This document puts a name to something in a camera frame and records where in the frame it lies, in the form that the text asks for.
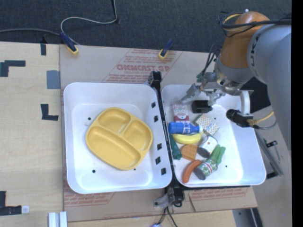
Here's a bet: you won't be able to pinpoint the light green toy vegetable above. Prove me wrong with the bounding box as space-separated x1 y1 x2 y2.
210 144 226 166

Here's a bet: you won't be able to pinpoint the white plastic tray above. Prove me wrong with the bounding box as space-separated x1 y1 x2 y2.
63 82 173 195
160 84 267 189

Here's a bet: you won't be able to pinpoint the blue bottle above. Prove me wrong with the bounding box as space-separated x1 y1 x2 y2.
168 121 204 135

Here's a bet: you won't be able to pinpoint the black cube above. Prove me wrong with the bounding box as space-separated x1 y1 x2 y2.
191 100 213 114

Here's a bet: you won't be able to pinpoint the orange checkered white packet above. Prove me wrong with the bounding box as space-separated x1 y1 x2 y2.
195 113 220 137

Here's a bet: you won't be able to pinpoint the black cylinder on white bracket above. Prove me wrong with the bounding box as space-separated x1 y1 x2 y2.
225 90 255 129

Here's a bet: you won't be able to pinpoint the brown cardboard board red print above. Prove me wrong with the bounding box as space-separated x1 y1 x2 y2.
59 44 258 222

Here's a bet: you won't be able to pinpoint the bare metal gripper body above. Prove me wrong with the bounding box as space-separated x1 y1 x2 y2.
200 71 245 96

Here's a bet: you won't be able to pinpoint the red and white carton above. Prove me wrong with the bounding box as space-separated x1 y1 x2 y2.
172 104 190 123

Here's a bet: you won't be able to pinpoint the dark green toy vegetable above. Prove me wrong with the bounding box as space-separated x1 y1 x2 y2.
169 133 183 161

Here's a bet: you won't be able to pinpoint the white can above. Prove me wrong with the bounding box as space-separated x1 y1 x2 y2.
196 135 219 159

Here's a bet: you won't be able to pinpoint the thin black rod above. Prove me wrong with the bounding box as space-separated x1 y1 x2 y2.
155 85 177 189

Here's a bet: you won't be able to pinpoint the orange waffle biscuit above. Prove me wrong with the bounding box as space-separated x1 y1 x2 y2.
180 143 198 162

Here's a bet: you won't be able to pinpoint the green can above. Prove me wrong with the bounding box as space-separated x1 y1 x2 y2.
193 157 218 181

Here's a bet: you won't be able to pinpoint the orange sausage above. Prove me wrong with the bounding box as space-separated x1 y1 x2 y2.
181 159 202 184

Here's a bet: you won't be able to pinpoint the yellow banana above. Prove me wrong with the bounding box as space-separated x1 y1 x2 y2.
172 131 205 145

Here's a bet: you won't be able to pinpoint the yellow divided plate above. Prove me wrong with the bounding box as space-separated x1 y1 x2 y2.
85 106 154 171

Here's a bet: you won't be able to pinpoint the black block with thin wires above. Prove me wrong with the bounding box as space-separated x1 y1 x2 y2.
147 70 163 88
165 186 186 207

